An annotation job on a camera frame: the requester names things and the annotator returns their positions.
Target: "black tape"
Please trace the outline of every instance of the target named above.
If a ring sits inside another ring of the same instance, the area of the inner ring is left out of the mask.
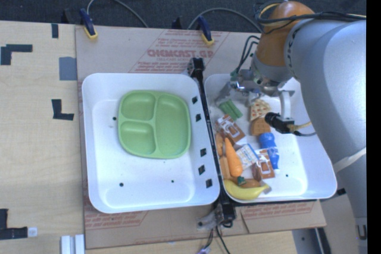
[[[10,65],[12,59],[12,52],[31,52],[32,45],[6,45],[0,49],[0,65]]]
[[[63,114],[62,113],[62,100],[53,99],[53,118],[58,120],[69,120],[72,121],[74,119],[74,114]]]
[[[0,53],[0,65],[10,65],[12,53],[7,49],[7,47],[1,47]]]
[[[31,52],[33,45],[7,45],[7,49],[11,52]]]
[[[7,228],[8,209],[0,209],[0,230]]]
[[[0,209],[0,240],[28,237],[28,227],[7,228],[8,209]]]
[[[28,237],[28,228],[6,228],[5,230],[0,230],[0,240],[6,239],[20,239]]]
[[[341,195],[346,194],[346,191],[345,191],[345,189],[339,189],[339,190],[336,191],[336,193],[337,193],[339,196],[341,196]]]
[[[52,38],[58,38],[58,24],[52,23]]]

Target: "gray tape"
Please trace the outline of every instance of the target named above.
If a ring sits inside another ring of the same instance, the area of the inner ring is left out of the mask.
[[[73,57],[60,57],[60,80],[77,80],[77,59]]]

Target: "banana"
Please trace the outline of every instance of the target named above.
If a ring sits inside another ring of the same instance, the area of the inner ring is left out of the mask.
[[[270,188],[267,184],[260,187],[243,188],[239,187],[232,180],[224,179],[226,191],[234,198],[240,200],[253,200],[257,198],[265,189]]]

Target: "clamp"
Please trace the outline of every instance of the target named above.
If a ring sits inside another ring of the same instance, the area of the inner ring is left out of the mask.
[[[208,45],[212,45],[214,43],[214,39],[212,38],[212,34],[210,32],[209,24],[207,23],[206,19],[200,15],[197,17],[197,30],[201,28],[202,30],[202,40]]]
[[[90,18],[90,15],[84,8],[80,9],[79,14],[81,15],[83,24],[85,26],[84,29],[89,39],[96,39],[98,37],[98,32],[94,28],[94,24]]]

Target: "wooden table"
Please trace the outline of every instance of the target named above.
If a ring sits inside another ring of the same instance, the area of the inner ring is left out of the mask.
[[[0,46],[32,45],[0,65],[0,208],[8,227],[36,227],[37,237],[0,240],[0,252],[60,252],[60,237],[84,234],[76,80],[60,80],[59,59],[76,57],[74,25],[0,21]],[[62,100],[71,120],[53,119]],[[225,237],[231,253],[295,254],[291,231]],[[206,240],[145,244],[86,253],[197,253]],[[218,238],[212,253],[225,253]]]

